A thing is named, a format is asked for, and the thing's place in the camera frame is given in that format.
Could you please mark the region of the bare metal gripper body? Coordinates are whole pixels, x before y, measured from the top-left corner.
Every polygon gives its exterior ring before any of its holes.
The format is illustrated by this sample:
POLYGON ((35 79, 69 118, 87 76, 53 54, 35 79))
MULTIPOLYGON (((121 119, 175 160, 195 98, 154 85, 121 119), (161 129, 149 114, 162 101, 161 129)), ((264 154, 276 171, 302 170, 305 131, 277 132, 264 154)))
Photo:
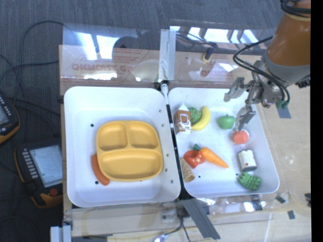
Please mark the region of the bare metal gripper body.
POLYGON ((253 78, 246 88, 248 92, 245 100, 246 108, 258 103, 265 108, 272 105, 285 108, 288 105, 287 88, 268 70, 263 61, 257 60, 253 65, 246 63, 245 67, 252 72, 253 78))

